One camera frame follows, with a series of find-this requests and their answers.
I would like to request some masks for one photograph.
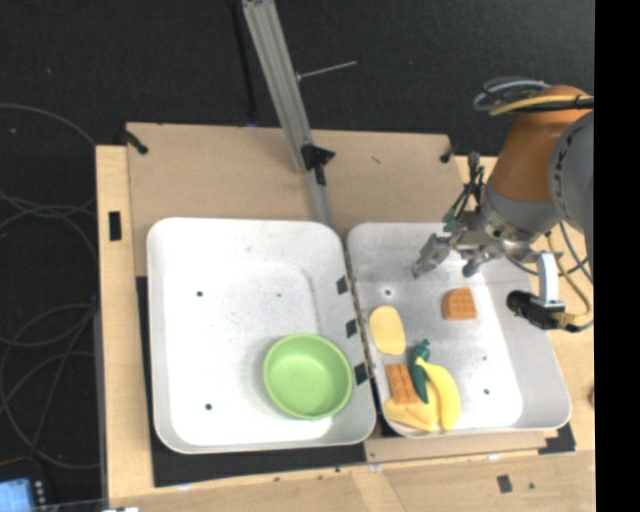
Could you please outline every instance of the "black clip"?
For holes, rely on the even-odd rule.
[[[302,146],[302,158],[307,171],[314,170],[316,173],[316,182],[318,185],[326,186],[327,180],[324,177],[324,166],[336,156],[333,151],[319,148],[313,144]]]
[[[115,139],[115,143],[118,145],[126,146],[127,144],[131,144],[134,148],[138,150],[138,153],[140,153],[141,155],[146,155],[149,152],[149,148],[145,146],[142,142],[140,142],[140,139],[138,139],[138,137],[136,137],[133,133],[127,130],[117,131],[114,136],[114,139]]]

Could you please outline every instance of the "black floor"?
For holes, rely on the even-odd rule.
[[[0,400],[0,479],[31,457],[55,501],[100,494],[93,334],[82,329],[99,304],[93,146],[9,107],[63,116],[97,144],[121,143],[127,121],[275,126],[245,32],[251,112],[229,4],[0,2],[0,390],[11,395],[10,414]],[[484,81],[521,75],[595,92],[595,0],[278,6],[298,72],[358,62],[303,80],[314,128],[447,133],[458,153],[495,155],[510,118],[471,109]]]

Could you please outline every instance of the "black mat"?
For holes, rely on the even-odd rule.
[[[226,0],[5,4],[1,101],[55,110],[100,143],[112,142],[127,121],[229,124],[254,117]],[[594,93],[595,0],[277,5],[296,71],[358,62],[302,81],[313,128],[447,133],[461,154],[497,154],[512,118],[471,108],[486,80],[521,75]],[[276,126],[245,25],[254,120]],[[27,144],[34,137],[27,128],[0,137],[0,147]],[[40,143],[48,152],[66,144],[49,137]]]
[[[138,277],[136,279],[136,288],[138,291],[140,334],[144,357],[147,403],[149,406],[153,478],[156,487],[240,475],[338,467],[366,461],[363,443],[328,448],[269,450],[215,455],[184,455],[167,448],[158,438],[153,428],[147,278]]]
[[[65,156],[50,159],[37,154],[0,152],[0,190],[7,196],[41,204],[81,205],[94,195],[92,156]],[[94,205],[87,208],[94,211]],[[98,270],[88,243],[96,250],[95,218],[74,214],[73,224],[50,217],[25,215],[9,201],[0,201],[0,336],[12,338],[23,326],[45,312],[64,305],[95,303]],[[83,241],[80,233],[87,237]],[[82,309],[60,310],[32,324],[21,341],[31,343],[68,332],[84,315]],[[60,360],[41,366],[51,357],[62,356],[72,336],[32,348],[12,348],[0,343],[0,361],[8,357],[0,378],[10,392],[31,374],[10,402],[15,421],[24,435],[33,439],[45,416],[37,447],[54,462],[35,457],[51,483],[52,500],[94,499],[100,493],[100,471],[74,470],[59,463],[92,465],[99,462],[98,417],[92,330],[80,337],[75,352],[54,388],[53,401],[45,412],[47,397],[54,386]],[[0,404],[0,467],[3,474],[28,475],[16,458],[30,455]]]

